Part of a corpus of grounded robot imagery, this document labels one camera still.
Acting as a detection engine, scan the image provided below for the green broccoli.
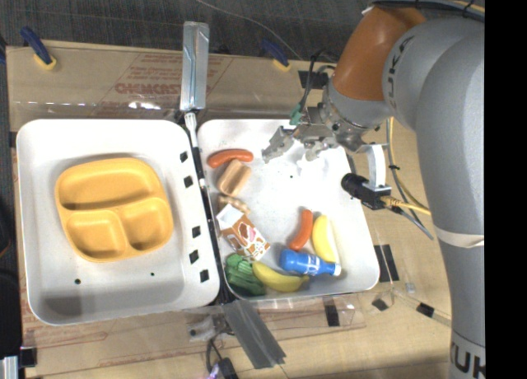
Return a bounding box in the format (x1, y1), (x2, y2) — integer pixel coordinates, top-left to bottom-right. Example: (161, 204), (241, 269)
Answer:
(224, 253), (267, 297)

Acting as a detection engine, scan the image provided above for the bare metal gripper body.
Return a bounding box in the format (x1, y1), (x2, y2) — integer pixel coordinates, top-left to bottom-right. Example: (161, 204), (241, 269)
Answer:
(294, 104), (375, 152)

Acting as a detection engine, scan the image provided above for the blue bottle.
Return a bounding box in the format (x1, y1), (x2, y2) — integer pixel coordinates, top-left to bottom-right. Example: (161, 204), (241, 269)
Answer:
(278, 248), (343, 278)

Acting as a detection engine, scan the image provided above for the orange sausage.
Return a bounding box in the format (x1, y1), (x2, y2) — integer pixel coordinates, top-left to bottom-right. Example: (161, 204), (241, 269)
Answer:
(207, 148), (255, 170)
(287, 208), (315, 252)

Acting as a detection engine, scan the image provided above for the white plastic tray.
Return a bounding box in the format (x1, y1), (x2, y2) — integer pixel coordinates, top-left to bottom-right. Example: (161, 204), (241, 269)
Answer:
(196, 118), (381, 302)
(15, 118), (222, 326)

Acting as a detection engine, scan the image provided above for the tan hot dog bun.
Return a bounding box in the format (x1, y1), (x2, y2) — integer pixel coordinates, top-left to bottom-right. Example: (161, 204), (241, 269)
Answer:
(217, 159), (253, 198)

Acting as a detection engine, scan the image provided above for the beige bread piece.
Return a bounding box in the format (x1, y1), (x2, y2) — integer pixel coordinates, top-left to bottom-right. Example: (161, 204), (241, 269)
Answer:
(217, 193), (251, 216)

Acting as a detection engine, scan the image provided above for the black cylinder on white bracket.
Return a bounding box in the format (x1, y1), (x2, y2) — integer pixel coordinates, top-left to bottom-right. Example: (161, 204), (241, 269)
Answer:
(340, 143), (393, 211)

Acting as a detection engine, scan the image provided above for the brown cardboard board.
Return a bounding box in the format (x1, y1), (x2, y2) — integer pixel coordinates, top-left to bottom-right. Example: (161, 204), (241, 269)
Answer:
(3, 39), (454, 379)

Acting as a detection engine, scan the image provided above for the yellow banana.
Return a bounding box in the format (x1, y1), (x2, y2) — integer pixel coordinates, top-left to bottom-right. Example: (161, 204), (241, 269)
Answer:
(310, 213), (341, 265)
(251, 260), (311, 293)

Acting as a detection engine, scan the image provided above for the white and orange carton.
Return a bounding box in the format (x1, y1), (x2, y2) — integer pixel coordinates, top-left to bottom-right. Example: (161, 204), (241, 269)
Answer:
(216, 204), (272, 264)

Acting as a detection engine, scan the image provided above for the yellow divided plate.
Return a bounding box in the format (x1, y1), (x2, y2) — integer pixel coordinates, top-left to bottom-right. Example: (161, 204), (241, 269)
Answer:
(54, 157), (175, 264)

